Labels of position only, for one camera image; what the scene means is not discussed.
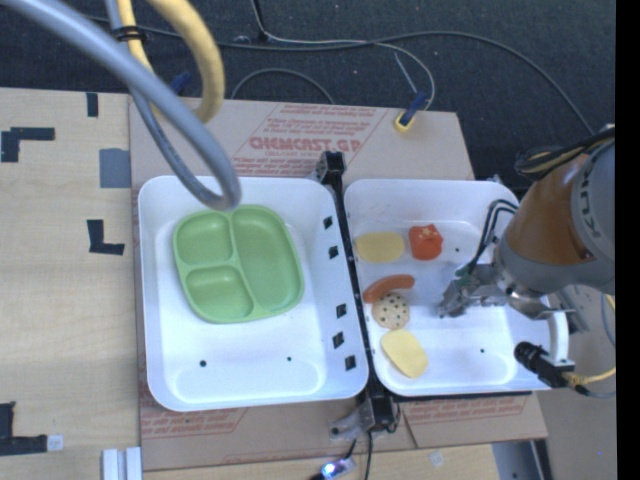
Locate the black cylinder on white bracket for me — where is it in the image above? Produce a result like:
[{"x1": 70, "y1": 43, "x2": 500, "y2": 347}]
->
[{"x1": 513, "y1": 309, "x2": 577, "y2": 390}]

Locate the orange sausage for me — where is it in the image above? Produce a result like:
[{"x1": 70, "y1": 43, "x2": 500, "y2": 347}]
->
[{"x1": 361, "y1": 273, "x2": 417, "y2": 305}]

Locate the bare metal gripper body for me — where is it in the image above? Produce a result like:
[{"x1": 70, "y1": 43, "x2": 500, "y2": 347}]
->
[{"x1": 460, "y1": 262, "x2": 557, "y2": 320}]

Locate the thin black rod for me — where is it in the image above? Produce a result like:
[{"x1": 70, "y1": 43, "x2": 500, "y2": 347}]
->
[{"x1": 331, "y1": 181, "x2": 384, "y2": 400}]

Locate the yellow potato chip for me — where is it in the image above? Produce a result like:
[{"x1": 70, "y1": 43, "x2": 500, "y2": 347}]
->
[
  {"x1": 380, "y1": 328, "x2": 430, "y2": 380},
  {"x1": 354, "y1": 230, "x2": 407, "y2": 264}
]

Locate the brown cardboard board red print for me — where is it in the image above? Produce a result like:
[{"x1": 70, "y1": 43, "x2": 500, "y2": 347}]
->
[{"x1": 128, "y1": 96, "x2": 550, "y2": 472}]

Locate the chocolate chip biscuit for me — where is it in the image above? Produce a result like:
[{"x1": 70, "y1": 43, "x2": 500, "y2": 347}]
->
[{"x1": 370, "y1": 291, "x2": 412, "y2": 331}]

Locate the green divided plate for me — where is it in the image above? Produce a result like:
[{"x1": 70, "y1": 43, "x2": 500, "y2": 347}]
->
[{"x1": 171, "y1": 203, "x2": 307, "y2": 325}]

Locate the red-orange pepper piece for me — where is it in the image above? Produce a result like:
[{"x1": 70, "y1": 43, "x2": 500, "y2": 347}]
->
[{"x1": 407, "y1": 223, "x2": 445, "y2": 262}]

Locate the white plastic tray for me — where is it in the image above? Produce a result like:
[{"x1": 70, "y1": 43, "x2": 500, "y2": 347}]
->
[
  {"x1": 343, "y1": 177, "x2": 572, "y2": 398},
  {"x1": 137, "y1": 174, "x2": 371, "y2": 413}
]

